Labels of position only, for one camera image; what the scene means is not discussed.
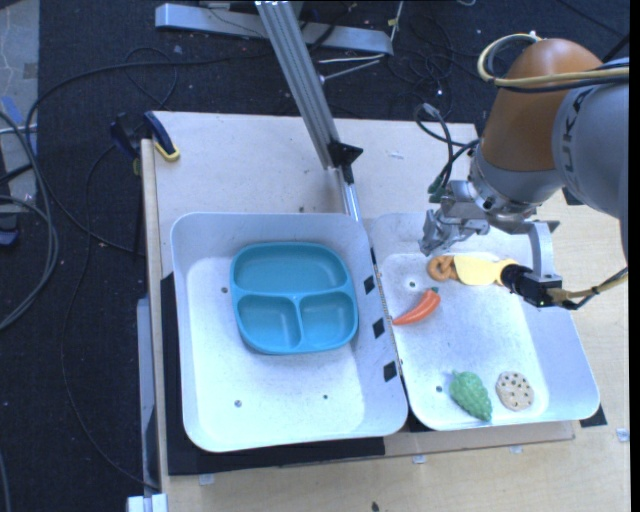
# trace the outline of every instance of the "black floor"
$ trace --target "black floor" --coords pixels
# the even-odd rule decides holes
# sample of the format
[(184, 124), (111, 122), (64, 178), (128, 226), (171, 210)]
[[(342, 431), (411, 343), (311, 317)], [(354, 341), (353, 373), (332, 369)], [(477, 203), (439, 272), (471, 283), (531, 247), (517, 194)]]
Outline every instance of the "black floor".
[[(41, 0), (38, 158), (60, 254), (33, 306), (0, 331), (0, 451), (16, 511), (121, 511), (128, 496), (142, 493), (140, 181), (127, 158), (109, 150), (110, 123), (121, 112), (137, 121), (161, 108), (297, 112), (267, 42), (157, 31), (160, 3)], [(306, 2), (303, 17), (388, 30), (398, 4), (358, 2), (345, 12), (347, 5)], [(604, 58), (629, 33), (629, 10), (628, 0), (405, 2), (395, 56), (328, 81), (327, 99), (335, 117), (401, 120), (426, 101), (448, 121), (481, 131), (495, 97), (475, 73), (487, 44), (535, 30)], [(616, 56), (628, 52), (624, 46)], [(127, 62), (156, 64), (123, 67)], [(331, 74), (351, 65), (320, 69)], [(27, 214), (20, 228), (17, 245), (0, 247), (0, 318), (35, 286), (45, 264), (45, 224)]]

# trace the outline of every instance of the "blue plastic plate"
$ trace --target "blue plastic plate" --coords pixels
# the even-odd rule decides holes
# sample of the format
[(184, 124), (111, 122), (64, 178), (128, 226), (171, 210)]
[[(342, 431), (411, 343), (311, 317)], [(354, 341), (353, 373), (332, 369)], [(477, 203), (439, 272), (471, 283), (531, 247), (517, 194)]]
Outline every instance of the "blue plastic plate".
[(358, 329), (358, 307), (340, 256), (320, 244), (269, 242), (231, 262), (231, 296), (242, 339), (267, 354), (331, 350)]

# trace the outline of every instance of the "toy carrot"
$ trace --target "toy carrot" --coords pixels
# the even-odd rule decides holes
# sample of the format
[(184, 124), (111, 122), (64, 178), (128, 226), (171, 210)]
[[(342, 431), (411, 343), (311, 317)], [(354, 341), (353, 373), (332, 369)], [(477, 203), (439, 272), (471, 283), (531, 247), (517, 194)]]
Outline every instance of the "toy carrot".
[(440, 295), (437, 292), (437, 288), (429, 288), (422, 294), (415, 308), (394, 319), (391, 323), (393, 325), (406, 325), (418, 322), (433, 313), (438, 304), (440, 304)]

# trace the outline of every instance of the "white tray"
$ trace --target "white tray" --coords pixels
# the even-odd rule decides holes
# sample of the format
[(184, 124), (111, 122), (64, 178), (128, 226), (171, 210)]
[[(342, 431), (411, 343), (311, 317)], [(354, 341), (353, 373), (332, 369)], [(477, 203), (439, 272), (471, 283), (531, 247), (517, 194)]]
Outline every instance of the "white tray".
[[(324, 244), (345, 261), (359, 315), (347, 345), (274, 356), (242, 341), (231, 262), (245, 246), (273, 241)], [(376, 437), (404, 425), (408, 405), (360, 224), (344, 214), (192, 213), (174, 224), (171, 247), (183, 423), (197, 446), (225, 452)]]
[[(428, 259), (419, 251), (425, 215), (389, 214), (370, 229), (380, 281), (391, 316), (414, 305), (433, 286), (441, 304), (422, 322), (396, 326), (393, 335), (412, 411), (434, 430), (460, 430), (587, 418), (600, 397), (570, 312), (537, 309), (498, 285), (467, 286), (432, 280)], [(492, 229), (451, 248), (531, 265), (526, 235)], [(458, 407), (448, 394), (452, 371), (472, 371), (489, 391), (491, 422)], [(501, 404), (494, 391), (498, 375), (526, 375), (535, 392), (532, 406), (518, 412)]]

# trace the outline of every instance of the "metal bracket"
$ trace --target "metal bracket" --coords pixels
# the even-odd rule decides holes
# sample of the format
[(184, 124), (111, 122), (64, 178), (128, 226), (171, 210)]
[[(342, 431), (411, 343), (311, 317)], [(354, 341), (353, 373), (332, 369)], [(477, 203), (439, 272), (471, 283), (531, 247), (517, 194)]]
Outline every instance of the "metal bracket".
[[(299, 14), (299, 4), (302, 2), (290, 3), (297, 4), (295, 7)], [(222, 8), (166, 3), (156, 8), (155, 17), (158, 29), (190, 30), (250, 38), (267, 37), (263, 35), (264, 26), (255, 14), (232, 12)], [(305, 44), (313, 44), (330, 28), (330, 25), (324, 23), (307, 23), (302, 34)], [(322, 46), (393, 55), (391, 38), (387, 34), (364, 28), (336, 26)]]
[(325, 169), (340, 167), (342, 170), (345, 210), (360, 222), (360, 206), (351, 163), (362, 150), (340, 142), (320, 79), (290, 2), (256, 2), (256, 7), (318, 157)]

